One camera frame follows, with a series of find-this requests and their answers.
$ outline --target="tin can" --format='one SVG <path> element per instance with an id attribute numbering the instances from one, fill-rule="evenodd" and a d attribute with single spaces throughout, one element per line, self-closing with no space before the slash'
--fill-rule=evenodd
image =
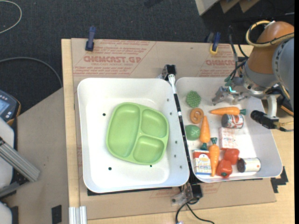
<path id="1" fill-rule="evenodd" d="M 221 119 L 221 124 L 224 128 L 241 129 L 244 125 L 244 117 L 241 114 L 224 114 Z"/>
<path id="2" fill-rule="evenodd" d="M 239 159 L 237 169 L 240 173 L 258 172 L 261 169 L 261 162 L 258 158 Z"/>

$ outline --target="toy pepper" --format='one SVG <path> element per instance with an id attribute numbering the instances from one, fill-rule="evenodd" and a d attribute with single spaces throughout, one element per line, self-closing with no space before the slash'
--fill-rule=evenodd
<path id="1" fill-rule="evenodd" d="M 222 159 L 216 169 L 216 174 L 223 178 L 228 178 L 233 173 L 232 164 L 230 161 Z"/>
<path id="2" fill-rule="evenodd" d="M 226 148 L 223 159 L 230 161 L 232 165 L 235 165 L 239 159 L 240 151 L 237 148 Z"/>

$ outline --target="orange carrot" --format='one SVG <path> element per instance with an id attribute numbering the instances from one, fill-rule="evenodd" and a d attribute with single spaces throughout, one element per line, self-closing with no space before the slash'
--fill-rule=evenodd
<path id="1" fill-rule="evenodd" d="M 209 153 L 210 153 L 211 170 L 212 170 L 211 176 L 214 177 L 219 162 L 220 149 L 216 144 L 212 144 L 209 147 Z"/>
<path id="2" fill-rule="evenodd" d="M 204 115 L 204 118 L 202 119 L 202 123 L 201 123 L 199 140 L 203 143 L 208 143 L 210 139 L 211 139 L 210 126 L 209 126 L 209 122 L 207 121 L 206 115 Z"/>
<path id="3" fill-rule="evenodd" d="M 224 114 L 232 114 L 232 115 L 238 115 L 238 114 L 246 114 L 246 110 L 240 110 L 238 107 L 235 106 L 229 106 L 229 107 L 224 107 L 224 108 L 218 108 L 210 111 L 211 114 L 219 114 L 219 115 L 224 115 Z"/>

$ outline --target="white tray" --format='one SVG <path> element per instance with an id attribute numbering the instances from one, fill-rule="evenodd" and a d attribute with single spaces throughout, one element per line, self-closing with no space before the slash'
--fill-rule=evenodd
<path id="1" fill-rule="evenodd" d="M 170 130 L 160 162 L 134 164 L 109 153 L 106 132 L 114 108 L 133 102 L 162 112 Z M 96 193 L 167 188 L 185 184 L 189 167 L 170 84 L 162 79 L 87 78 L 78 85 L 83 179 Z"/>
<path id="2" fill-rule="evenodd" d="M 212 98 L 215 96 L 218 88 L 224 85 L 224 78 L 203 78 L 203 77 L 183 77 L 177 80 L 176 88 L 184 126 L 193 124 L 189 119 L 189 113 L 192 108 L 186 103 L 186 96 L 189 91 L 196 91 L 201 96 L 201 108 L 209 121 L 211 137 L 217 137 L 217 145 L 219 145 L 219 128 L 221 127 L 221 116 L 210 114 L 209 111 L 215 108 L 231 106 L 232 99 L 213 105 Z M 220 176 L 211 177 L 210 175 L 194 175 L 202 182 L 221 182 L 233 180 L 256 179 L 266 177 L 276 177 L 282 172 L 282 162 L 278 153 L 276 143 L 274 141 L 270 129 L 263 127 L 255 122 L 250 114 L 253 110 L 264 112 L 263 104 L 260 99 L 255 97 L 246 98 L 237 105 L 240 109 L 246 109 L 244 116 L 244 126 L 241 129 L 235 129 L 236 141 L 239 145 L 241 158 L 257 157 L 261 162 L 261 169 L 258 172 L 238 172 L 236 165 L 233 165 L 233 173 L 227 179 Z M 187 141 L 189 155 L 192 159 L 192 151 L 199 149 L 201 143 L 199 140 Z"/>

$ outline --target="white can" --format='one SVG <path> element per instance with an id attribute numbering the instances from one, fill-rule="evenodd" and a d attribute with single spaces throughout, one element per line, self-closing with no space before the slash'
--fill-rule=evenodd
<path id="1" fill-rule="evenodd" d="M 240 173 L 258 172 L 261 169 L 261 161 L 258 158 L 239 159 L 237 169 Z"/>

